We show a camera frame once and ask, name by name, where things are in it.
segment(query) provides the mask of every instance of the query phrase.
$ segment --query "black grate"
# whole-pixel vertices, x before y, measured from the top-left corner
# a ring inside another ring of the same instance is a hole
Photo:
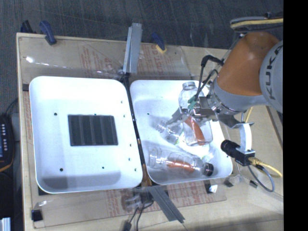
[[[111,115],[69,115],[68,125],[71,146],[118,145]]]

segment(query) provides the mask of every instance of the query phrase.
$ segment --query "yellow cable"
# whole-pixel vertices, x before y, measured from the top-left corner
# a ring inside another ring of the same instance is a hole
[[[246,119],[245,119],[245,123],[248,122],[249,116],[250,116],[250,114],[251,114],[251,112],[252,112],[252,108],[253,108],[253,107],[250,107],[249,110],[248,110],[248,113],[247,113],[247,116],[246,116]]]
[[[262,169],[259,169],[256,167],[257,170],[259,170],[262,174],[267,175]],[[273,178],[280,178],[279,175],[273,175],[273,174],[269,174],[270,176],[272,176]]]
[[[280,18],[280,19],[242,21],[242,22],[237,22],[237,23],[231,24],[230,27],[232,29],[234,29],[234,28],[237,28],[239,26],[263,25],[263,24],[275,24],[275,23],[283,23],[283,18]]]
[[[279,170],[277,170],[271,165],[263,163],[261,160],[257,159],[256,157],[249,157],[248,160],[251,162],[252,165],[261,165],[263,167],[268,167],[271,170],[273,170],[275,173],[277,173],[277,175],[271,175],[272,177],[276,177],[276,178],[282,177],[282,173]]]

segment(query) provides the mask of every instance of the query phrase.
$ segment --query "black bottle cap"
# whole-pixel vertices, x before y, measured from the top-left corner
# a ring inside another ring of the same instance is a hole
[[[202,174],[206,176],[211,176],[214,171],[214,166],[210,163],[205,163],[204,167],[202,168]]]

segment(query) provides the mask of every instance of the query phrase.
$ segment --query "black device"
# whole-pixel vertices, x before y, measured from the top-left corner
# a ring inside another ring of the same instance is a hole
[[[220,148],[228,156],[233,157],[235,161],[240,165],[242,166],[251,165],[251,162],[248,160],[248,158],[255,156],[255,151],[248,151],[247,153],[243,153],[237,150],[237,148],[240,147],[241,147],[240,145],[230,140],[224,140],[220,145]]]
[[[4,115],[0,115],[0,172],[13,163],[14,139],[11,124]]]

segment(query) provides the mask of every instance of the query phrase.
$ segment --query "clear plastic bottle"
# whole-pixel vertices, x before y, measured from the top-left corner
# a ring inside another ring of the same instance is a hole
[[[161,136],[171,144],[177,144],[180,134],[183,132],[183,126],[181,123],[173,123],[171,126],[167,126],[165,121],[161,121],[156,130],[161,133]]]
[[[204,162],[195,155],[161,148],[153,148],[150,151],[148,166],[190,177],[211,176],[214,171],[211,163]]]
[[[179,95],[179,106],[188,116],[183,122],[186,144],[188,146],[200,146],[211,143],[213,141],[213,134],[210,122],[201,117],[189,115],[188,100],[194,96],[198,90],[195,82],[185,82],[182,86],[183,90]],[[199,93],[199,97],[200,96],[204,96],[202,91]]]

